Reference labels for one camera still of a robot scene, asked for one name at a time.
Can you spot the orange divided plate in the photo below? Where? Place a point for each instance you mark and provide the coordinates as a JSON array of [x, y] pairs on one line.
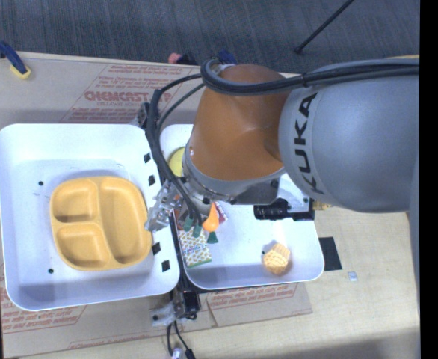
[[122, 215]]

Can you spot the thin black and white rod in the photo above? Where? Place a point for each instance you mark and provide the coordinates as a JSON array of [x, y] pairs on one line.
[[181, 279]]

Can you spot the red and white packet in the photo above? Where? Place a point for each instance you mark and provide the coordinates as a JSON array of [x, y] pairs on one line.
[[222, 215]]

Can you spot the black stand leg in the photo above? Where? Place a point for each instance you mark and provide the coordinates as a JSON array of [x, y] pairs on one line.
[[335, 13]]

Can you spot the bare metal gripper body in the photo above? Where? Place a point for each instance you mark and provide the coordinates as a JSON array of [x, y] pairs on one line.
[[189, 205]]

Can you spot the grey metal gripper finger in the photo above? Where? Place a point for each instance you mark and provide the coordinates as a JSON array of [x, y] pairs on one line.
[[165, 197], [156, 219]]

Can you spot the yellow round toy fruit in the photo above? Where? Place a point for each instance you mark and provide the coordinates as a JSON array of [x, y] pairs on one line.
[[175, 161]]

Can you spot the orange carrot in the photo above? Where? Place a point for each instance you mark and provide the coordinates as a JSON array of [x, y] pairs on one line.
[[211, 221]]

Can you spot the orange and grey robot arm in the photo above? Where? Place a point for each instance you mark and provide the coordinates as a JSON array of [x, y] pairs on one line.
[[327, 137]]

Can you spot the yellow ridged corn toy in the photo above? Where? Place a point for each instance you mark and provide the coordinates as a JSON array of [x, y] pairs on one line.
[[277, 260]]

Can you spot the white carton with yellow pattern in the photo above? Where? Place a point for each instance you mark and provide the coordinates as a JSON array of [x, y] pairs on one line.
[[196, 251]]

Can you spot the black cylinder on white bracket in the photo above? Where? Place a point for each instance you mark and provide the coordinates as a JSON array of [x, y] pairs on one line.
[[275, 211]]

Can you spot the brown cardboard board red print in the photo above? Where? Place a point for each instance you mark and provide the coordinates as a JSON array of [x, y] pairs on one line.
[[54, 88]]

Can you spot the white plastic tray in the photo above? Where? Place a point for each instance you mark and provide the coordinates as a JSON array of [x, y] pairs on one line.
[[241, 260], [73, 144]]

